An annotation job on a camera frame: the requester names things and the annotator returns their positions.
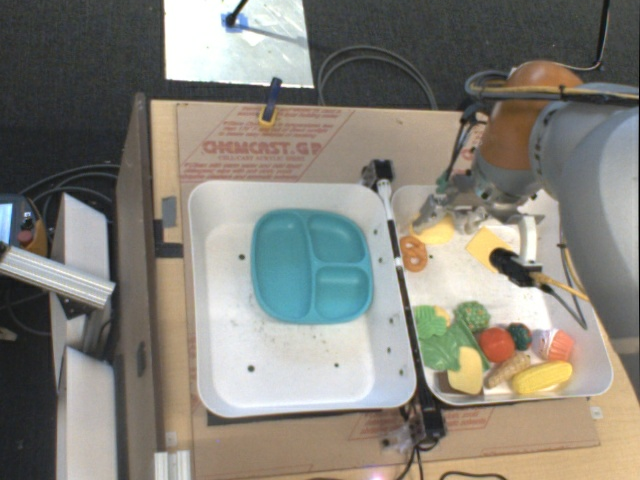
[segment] yellow toy corn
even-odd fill
[[[549,361],[517,373],[512,380],[516,393],[526,395],[569,380],[573,367],[567,361]]]
[[[485,380],[485,385],[491,389],[509,380],[516,373],[527,369],[531,365],[531,358],[524,352],[516,351],[513,356],[501,363]]]

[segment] toy tomato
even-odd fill
[[[483,331],[478,341],[482,352],[492,363],[506,361],[516,350],[511,334],[499,327],[492,327]]]

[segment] blue plate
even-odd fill
[[[262,309],[286,322],[347,322],[364,313],[373,297],[362,231],[330,212],[265,214],[253,231],[251,277]]]

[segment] blue tape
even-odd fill
[[[246,28],[249,26],[249,18],[247,18],[247,16],[245,14],[238,14],[238,17],[236,18],[236,24],[233,27],[229,27],[227,25],[227,16],[229,16],[230,12],[223,12],[220,15],[220,18],[222,19],[222,26],[225,28],[225,30],[227,32],[229,32],[230,34],[237,34],[242,32],[243,28]]]

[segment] yellow cheese slice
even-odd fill
[[[440,222],[423,230],[421,233],[416,233],[413,230],[413,226],[410,227],[409,231],[425,245],[438,245],[446,244],[453,238],[455,226],[453,225],[453,217],[446,215]]]
[[[472,347],[460,347],[460,369],[447,371],[449,384],[453,389],[469,395],[482,391],[482,359]]]
[[[497,272],[498,270],[489,261],[489,255],[499,247],[511,250],[511,247],[495,233],[487,228],[481,228],[467,244],[467,251],[491,272]]]

